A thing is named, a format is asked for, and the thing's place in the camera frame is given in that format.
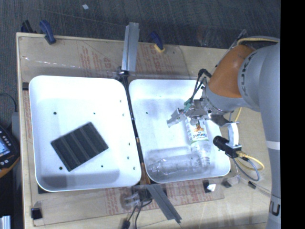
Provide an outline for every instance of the blue clamp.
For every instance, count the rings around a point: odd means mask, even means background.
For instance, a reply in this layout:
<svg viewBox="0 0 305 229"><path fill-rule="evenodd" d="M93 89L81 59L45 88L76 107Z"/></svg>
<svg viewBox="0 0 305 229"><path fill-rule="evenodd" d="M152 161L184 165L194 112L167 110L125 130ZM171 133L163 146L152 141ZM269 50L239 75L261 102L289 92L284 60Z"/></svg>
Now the blue clamp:
<svg viewBox="0 0 305 229"><path fill-rule="evenodd" d="M165 51L165 48L163 47L163 43L162 43L162 40L161 38L159 37L159 35L153 31L152 33L149 34L150 37L153 39L153 41L156 43L155 44L155 48L158 52L163 52Z"/></svg>
<svg viewBox="0 0 305 229"><path fill-rule="evenodd" d="M43 33L46 34L46 36L44 38L47 40L47 42L50 45L54 44L56 42L56 39L53 36L53 32L52 32L49 22L47 22L46 20L41 20L39 22L39 27L43 31Z"/></svg>

